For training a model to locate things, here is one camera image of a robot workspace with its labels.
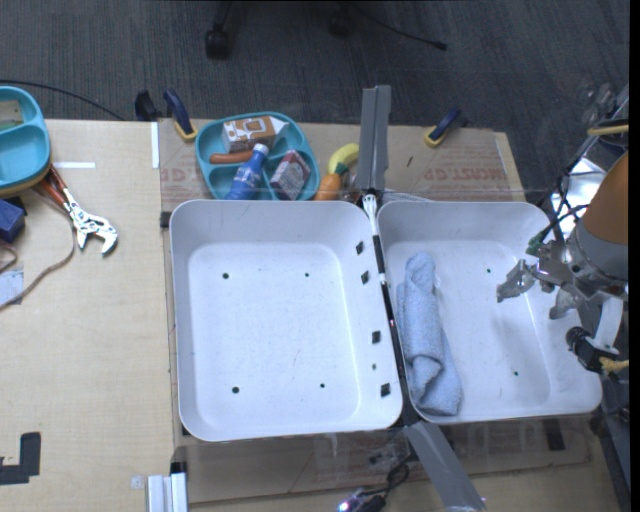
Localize yellow banana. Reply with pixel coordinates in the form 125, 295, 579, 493
326, 142, 362, 176

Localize dark blue block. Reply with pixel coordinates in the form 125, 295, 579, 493
0, 197, 27, 245

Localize black cylinder on white bracket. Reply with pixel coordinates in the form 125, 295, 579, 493
565, 293, 626, 374

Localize brown cardboard board red print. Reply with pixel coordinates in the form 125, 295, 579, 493
157, 117, 594, 504

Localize red and white carton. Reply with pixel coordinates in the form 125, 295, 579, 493
269, 149, 312, 201

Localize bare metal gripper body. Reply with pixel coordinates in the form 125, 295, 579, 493
533, 239, 604, 304

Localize light blue divided plate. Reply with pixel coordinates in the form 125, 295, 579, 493
0, 85, 53, 192

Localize white plastic tray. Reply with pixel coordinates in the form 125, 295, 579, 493
168, 198, 405, 444
375, 199, 604, 426

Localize orange handled metal pliers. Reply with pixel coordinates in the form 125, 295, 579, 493
38, 166, 120, 257

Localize light blue towel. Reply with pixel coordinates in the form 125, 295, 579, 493
395, 251, 464, 418

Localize teal divided plate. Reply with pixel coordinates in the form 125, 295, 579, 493
194, 110, 322, 202

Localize blue bottle white cap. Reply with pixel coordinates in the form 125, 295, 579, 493
224, 142, 271, 201

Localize orange sausage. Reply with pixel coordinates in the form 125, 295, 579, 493
208, 149, 254, 166

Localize brown and white carton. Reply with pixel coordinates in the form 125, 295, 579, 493
220, 115, 291, 155

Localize orange carrot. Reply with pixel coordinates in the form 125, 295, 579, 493
313, 171, 347, 202

